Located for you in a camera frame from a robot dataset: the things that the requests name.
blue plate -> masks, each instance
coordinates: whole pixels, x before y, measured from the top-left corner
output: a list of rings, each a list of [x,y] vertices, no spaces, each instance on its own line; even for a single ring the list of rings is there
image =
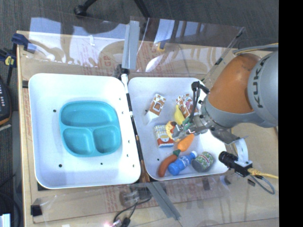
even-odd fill
[[[115,152],[122,143],[115,109],[101,101],[65,104],[59,114],[64,147],[77,157],[95,157]]]

black wheel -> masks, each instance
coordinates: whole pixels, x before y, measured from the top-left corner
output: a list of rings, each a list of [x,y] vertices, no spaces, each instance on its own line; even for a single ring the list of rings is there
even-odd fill
[[[86,16],[87,13],[86,13],[86,8],[82,5],[78,5],[74,8],[74,13],[75,15],[77,16]]]

gray carpet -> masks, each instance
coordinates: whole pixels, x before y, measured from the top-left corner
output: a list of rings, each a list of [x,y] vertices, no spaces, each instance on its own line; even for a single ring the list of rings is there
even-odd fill
[[[55,17],[64,22],[62,13],[73,14],[73,8],[86,0],[0,0],[0,49],[11,48],[16,30],[28,30],[30,18],[38,8],[46,9],[40,16]],[[250,45],[278,42],[279,0],[144,0],[151,17],[202,23],[244,26]],[[130,16],[142,14],[133,0],[98,0],[88,9],[88,17],[127,24]],[[1,62],[4,81],[8,67]],[[13,110],[18,110],[17,72],[13,71],[10,93]],[[13,174],[11,129],[0,131],[0,186]],[[12,181],[0,192],[12,197]],[[11,202],[3,204],[0,213],[12,212]]]

blue bottle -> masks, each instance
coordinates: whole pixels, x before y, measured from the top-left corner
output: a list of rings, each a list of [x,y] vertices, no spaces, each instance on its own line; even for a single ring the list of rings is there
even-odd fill
[[[178,175],[180,171],[191,164],[191,161],[195,159],[197,155],[195,151],[192,151],[189,155],[181,156],[175,162],[170,163],[168,167],[170,174],[174,176]]]

green can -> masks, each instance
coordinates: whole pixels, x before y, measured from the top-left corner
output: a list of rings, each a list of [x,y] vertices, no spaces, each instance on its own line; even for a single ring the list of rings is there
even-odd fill
[[[213,163],[213,156],[209,152],[203,151],[192,161],[192,166],[197,172],[205,172]]]

